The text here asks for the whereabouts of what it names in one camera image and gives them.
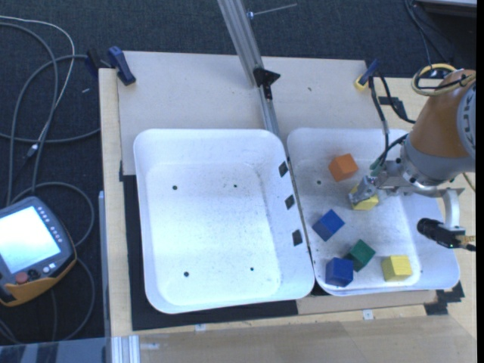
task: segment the screen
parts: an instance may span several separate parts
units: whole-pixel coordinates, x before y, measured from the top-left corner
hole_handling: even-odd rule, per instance
[[[0,218],[0,255],[11,274],[60,252],[33,206]]]

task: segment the white cable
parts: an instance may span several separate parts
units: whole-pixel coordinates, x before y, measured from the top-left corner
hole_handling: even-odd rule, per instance
[[[55,24],[48,23],[48,22],[41,21],[41,20],[21,19],[19,17],[11,17],[11,16],[3,16],[3,15],[0,15],[0,19],[17,20],[17,21],[20,21],[20,22],[23,22],[23,23],[43,24],[45,26],[53,27],[53,28],[61,31],[67,37],[67,39],[69,40],[70,46],[72,48],[72,51],[73,51],[73,56],[76,54],[76,47],[74,46],[73,39],[70,37],[70,35],[64,29],[60,28],[59,26],[56,26]],[[64,86],[62,86],[62,89],[60,90],[59,98],[57,99],[57,101],[55,103],[56,108],[59,105],[59,103],[61,102],[62,96],[64,95],[64,91],[66,90],[67,83],[69,82],[70,75],[73,71],[73,66],[74,66],[74,58],[70,62],[69,71],[67,72],[66,80],[64,81]],[[42,131],[40,132],[39,140],[42,138],[42,135],[45,133],[46,126],[47,125],[45,125],[44,128],[42,129]]]

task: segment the table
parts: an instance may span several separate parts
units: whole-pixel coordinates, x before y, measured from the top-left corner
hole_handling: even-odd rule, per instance
[[[236,56],[220,55],[196,55],[196,54],[166,54],[166,53],[141,53],[126,52],[126,59],[137,76],[138,86],[124,87],[116,78],[116,71],[112,69],[99,70],[100,84],[100,106],[101,106],[101,134],[104,169],[104,197],[105,197],[105,222],[107,241],[107,269],[108,269],[108,294],[110,311],[111,336],[126,336],[133,334],[131,319],[131,302],[129,293],[129,270],[126,245],[126,224],[124,216],[124,194],[123,185],[119,181],[120,172],[124,175],[134,173],[132,161],[129,156],[129,140],[133,139],[137,130],[145,129],[147,124],[139,123],[139,120],[129,119],[132,114],[122,106],[126,105],[126,98],[136,101],[141,107],[136,112],[142,113],[142,104],[155,112],[160,112],[155,106],[159,101],[170,99],[173,101],[184,101],[187,106],[196,105],[190,92],[197,92],[197,88],[203,89],[207,98],[216,98],[214,101],[227,101],[229,97],[232,106],[240,106],[239,101],[249,101],[245,114],[240,114],[236,119],[231,120],[231,127],[253,127],[263,126],[262,118],[258,114],[258,105],[251,102],[251,94],[244,85],[244,74],[237,65]],[[380,127],[380,121],[374,111],[371,99],[367,92],[358,92],[352,87],[352,82],[358,74],[365,71],[365,64],[362,61],[348,60],[309,60],[300,58],[277,58],[265,57],[264,64],[268,70],[273,70],[287,77],[281,78],[273,87],[276,114],[281,129],[281,139],[285,141],[287,133],[297,126],[325,127],[348,125],[338,115],[347,116],[348,106],[355,101],[362,103],[358,108],[358,116],[351,119],[350,127]],[[203,74],[205,69],[215,67],[215,78],[225,82],[236,82],[236,85],[213,85],[210,78]],[[166,71],[164,81],[160,81],[158,71]],[[425,98],[422,98],[410,89],[410,79],[388,79],[392,95],[402,99],[410,118],[418,115],[420,107]],[[322,107],[321,102],[325,101],[328,106]],[[313,111],[312,117],[303,119],[299,116],[301,109]],[[409,129],[410,124],[400,122],[391,112],[386,111],[391,128]],[[212,119],[209,124],[203,124],[206,117],[200,114],[188,112],[187,119],[177,118],[174,112],[172,123],[160,125],[154,121],[156,127],[215,127]],[[124,116],[129,119],[129,127],[121,132],[121,122]],[[221,112],[219,121],[226,122],[227,114]],[[463,179],[458,179],[458,187],[467,187]],[[461,196],[461,225],[467,228],[467,233],[475,233],[475,194],[466,190]],[[462,270],[462,285],[467,295],[466,302],[458,303],[455,307],[449,307],[451,313],[458,321],[472,334],[476,335],[476,271],[475,253],[464,253],[458,251],[458,260]],[[337,319],[355,320],[361,318],[361,310],[372,309],[378,317],[411,317],[425,316],[424,303],[434,303],[436,291],[423,290],[400,293],[378,293],[361,296],[308,296],[296,301],[298,315],[291,318],[261,319],[251,322],[232,322],[208,324],[213,329],[227,329],[231,327],[244,327],[247,324],[287,324],[288,322],[313,322],[314,319],[331,321]],[[195,325],[184,327],[171,327],[155,330],[139,331],[139,334],[159,332],[182,332],[193,330]]]

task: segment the metal post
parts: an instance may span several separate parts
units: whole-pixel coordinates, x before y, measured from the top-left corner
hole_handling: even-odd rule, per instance
[[[242,0],[217,0],[222,15],[232,38],[240,62],[251,86],[257,86],[253,71],[263,68],[259,47],[254,37],[250,19],[247,17],[247,10]],[[265,128],[279,136],[278,121],[275,116],[274,105],[271,99],[264,95],[262,87],[259,87],[261,98],[262,115]]]

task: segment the orange cube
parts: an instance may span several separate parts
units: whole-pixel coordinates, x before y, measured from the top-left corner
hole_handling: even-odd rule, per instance
[[[356,171],[358,171],[358,165],[353,160],[351,154],[344,154],[342,156],[335,157],[331,161],[328,169],[333,175],[336,182],[340,182],[347,178],[351,178]]]

